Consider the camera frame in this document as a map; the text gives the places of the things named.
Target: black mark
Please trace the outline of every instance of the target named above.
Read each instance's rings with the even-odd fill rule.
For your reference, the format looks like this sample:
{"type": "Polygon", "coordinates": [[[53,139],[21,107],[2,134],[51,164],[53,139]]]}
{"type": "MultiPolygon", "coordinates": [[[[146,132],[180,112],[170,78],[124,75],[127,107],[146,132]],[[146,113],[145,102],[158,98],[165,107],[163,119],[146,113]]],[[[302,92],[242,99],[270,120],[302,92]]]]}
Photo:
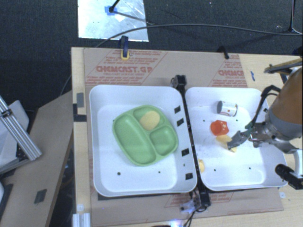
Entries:
{"type": "Polygon", "coordinates": [[[87,118],[84,114],[78,114],[78,106],[77,104],[73,104],[73,115],[74,115],[74,122],[86,122],[87,118]]]}
{"type": "Polygon", "coordinates": [[[188,155],[189,154],[189,148],[187,148],[187,149],[184,149],[183,151],[181,151],[182,152],[182,156],[186,156],[186,155],[188,155]]]}
{"type": "Polygon", "coordinates": [[[47,189],[43,189],[37,192],[34,203],[40,203],[44,201],[47,189]]]}
{"type": "Polygon", "coordinates": [[[193,174],[192,173],[185,174],[185,180],[192,179],[192,178],[193,178],[193,174]]]}
{"type": "Polygon", "coordinates": [[[180,111],[181,111],[181,107],[180,106],[178,106],[178,107],[175,108],[175,114],[178,113],[178,112],[180,112],[180,111]]]}
{"type": "Polygon", "coordinates": [[[177,121],[177,126],[179,127],[183,123],[184,123],[184,119],[182,118],[182,119],[180,119],[180,120],[177,121]]]}

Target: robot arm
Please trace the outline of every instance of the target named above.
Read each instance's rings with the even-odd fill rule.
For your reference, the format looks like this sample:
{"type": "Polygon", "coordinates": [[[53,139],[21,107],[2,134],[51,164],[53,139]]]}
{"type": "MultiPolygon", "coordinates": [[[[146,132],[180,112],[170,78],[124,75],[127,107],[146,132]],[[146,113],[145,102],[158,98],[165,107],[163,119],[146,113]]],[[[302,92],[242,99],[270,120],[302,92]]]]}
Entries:
{"type": "Polygon", "coordinates": [[[249,140],[254,147],[260,147],[263,142],[267,142],[286,154],[294,154],[296,169],[293,171],[287,166],[278,165],[276,172],[295,189],[303,189],[302,150],[290,143],[290,140],[302,137],[302,67],[289,76],[281,90],[273,85],[264,89],[256,115],[245,128],[246,131],[238,131],[232,137],[228,148],[237,147],[249,140]],[[258,113],[271,90],[279,94],[267,112],[265,121],[257,123],[258,113]]]}

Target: white tray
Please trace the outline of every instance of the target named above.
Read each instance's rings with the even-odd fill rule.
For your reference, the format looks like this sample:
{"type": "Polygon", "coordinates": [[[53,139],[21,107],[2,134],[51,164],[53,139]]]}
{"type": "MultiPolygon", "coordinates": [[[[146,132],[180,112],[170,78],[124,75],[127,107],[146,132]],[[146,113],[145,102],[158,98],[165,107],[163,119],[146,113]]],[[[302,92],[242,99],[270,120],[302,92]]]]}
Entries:
{"type": "Polygon", "coordinates": [[[190,192],[197,175],[180,93],[172,87],[99,85],[90,95],[94,184],[107,197],[190,192]],[[151,166],[136,166],[122,152],[113,132],[113,120],[141,105],[162,110],[174,127],[179,145],[174,153],[151,166]],[[177,121],[184,123],[177,126],[177,121]],[[182,156],[188,149],[189,154],[182,156]]]}
{"type": "MultiPolygon", "coordinates": [[[[232,137],[238,130],[245,131],[254,117],[261,92],[252,88],[192,87],[186,92],[188,113],[192,126],[197,157],[203,160],[205,171],[201,178],[213,191],[281,187],[287,183],[275,173],[278,164],[286,165],[282,151],[264,144],[254,148],[248,140],[235,153],[224,149],[210,131],[216,120],[226,121],[232,137]],[[217,114],[217,103],[222,100],[238,104],[234,117],[217,114]]],[[[264,121],[264,102],[257,122],[264,121]]]]}

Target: small canister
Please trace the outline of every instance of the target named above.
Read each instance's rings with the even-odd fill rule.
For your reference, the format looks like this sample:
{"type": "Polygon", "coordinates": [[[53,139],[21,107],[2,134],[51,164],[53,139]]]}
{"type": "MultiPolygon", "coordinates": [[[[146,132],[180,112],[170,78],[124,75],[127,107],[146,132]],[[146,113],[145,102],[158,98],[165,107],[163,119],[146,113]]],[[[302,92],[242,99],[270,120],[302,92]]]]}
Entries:
{"type": "Polygon", "coordinates": [[[219,101],[217,105],[217,113],[233,117],[237,114],[238,105],[234,103],[228,103],[225,101],[219,101]]]}

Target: green divided plate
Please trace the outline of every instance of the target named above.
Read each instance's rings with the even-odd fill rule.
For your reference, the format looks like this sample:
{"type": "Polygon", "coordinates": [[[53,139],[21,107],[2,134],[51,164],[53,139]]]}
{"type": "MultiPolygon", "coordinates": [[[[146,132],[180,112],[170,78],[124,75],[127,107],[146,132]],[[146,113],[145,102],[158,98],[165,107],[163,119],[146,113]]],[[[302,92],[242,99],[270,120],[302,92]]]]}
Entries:
{"type": "Polygon", "coordinates": [[[131,162],[149,166],[168,156],[178,147],[177,134],[157,107],[143,105],[119,115],[113,123],[113,133],[118,145],[131,162]],[[156,111],[160,121],[148,131],[140,119],[149,111],[156,111]]]}

